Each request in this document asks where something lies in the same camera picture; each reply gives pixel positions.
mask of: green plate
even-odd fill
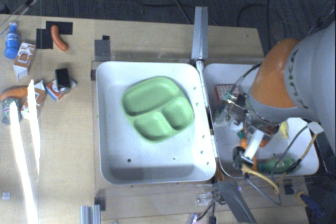
[[[178,134],[195,118],[185,94],[167,77],[153,77],[128,88],[122,96],[122,108],[137,133],[149,142]]]

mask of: white tray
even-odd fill
[[[209,96],[210,107],[212,111],[217,106],[217,97],[215,94],[215,86],[218,84],[234,84],[236,80],[242,76],[251,65],[229,65],[214,63],[205,67],[204,79]],[[247,92],[257,74],[257,70],[252,71],[239,86],[241,92]],[[277,134],[263,148],[256,153],[256,159],[266,162],[267,160],[281,155],[293,137],[305,126],[306,122],[302,119],[292,118],[287,120],[288,138]],[[241,173],[233,168],[232,150],[239,145],[240,138],[237,132],[230,129],[230,126],[214,128],[215,141],[218,150],[218,156],[222,170],[231,177],[241,178]],[[293,143],[288,152],[288,156],[298,159],[306,150],[311,135],[308,129],[303,131]],[[290,175],[312,175],[319,168],[319,159],[316,154],[315,147],[312,146],[306,157],[300,165],[290,173]]]
[[[123,92],[155,76],[174,80],[195,113],[194,123],[161,143],[141,139],[121,107]],[[100,164],[112,184],[195,182],[210,179],[216,163],[197,70],[185,63],[105,62],[96,73]]]

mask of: wooden tabletop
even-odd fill
[[[0,21],[6,18],[0,15]],[[13,61],[0,54],[0,92],[12,86],[28,85],[30,80],[44,84],[55,78],[55,69],[68,68],[78,85],[55,102],[47,96],[39,116],[40,170],[34,170],[31,133],[27,120],[20,123],[32,189],[36,195],[39,223],[79,223],[80,207],[92,206],[96,196],[107,197],[102,223],[186,223],[191,212],[202,212],[195,193],[204,185],[161,184],[113,186],[102,180],[94,120],[94,82],[91,81],[95,39],[109,36],[112,60],[187,61],[191,54],[193,26],[23,16],[18,21],[21,41],[36,43],[36,29],[46,21],[72,22],[72,35],[62,35],[69,45],[66,52],[38,49],[29,75],[19,82]],[[209,27],[209,61],[255,63],[263,58],[257,30],[251,28]],[[4,48],[5,37],[0,37]],[[0,124],[0,190],[10,192],[1,200],[1,223],[26,223],[22,182],[16,165],[9,127]],[[245,182],[237,182],[258,223],[308,223],[305,209],[294,195],[285,195],[283,206],[275,207]],[[264,191],[272,193],[267,185]],[[307,192],[304,179],[293,180],[295,191]],[[228,206],[216,207],[217,223],[237,223]]]

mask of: soda can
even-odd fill
[[[21,113],[20,113],[20,101],[17,98],[6,98],[3,102],[2,102],[2,122],[5,124],[10,124],[10,114],[9,114],[9,106],[11,105],[11,103],[15,103],[16,107],[17,107],[17,114],[18,114],[18,118],[19,121],[21,120]]]

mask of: blue bottle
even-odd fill
[[[5,56],[8,59],[15,59],[20,48],[20,36],[16,32],[17,24],[12,23],[9,27],[9,33],[6,36]]]

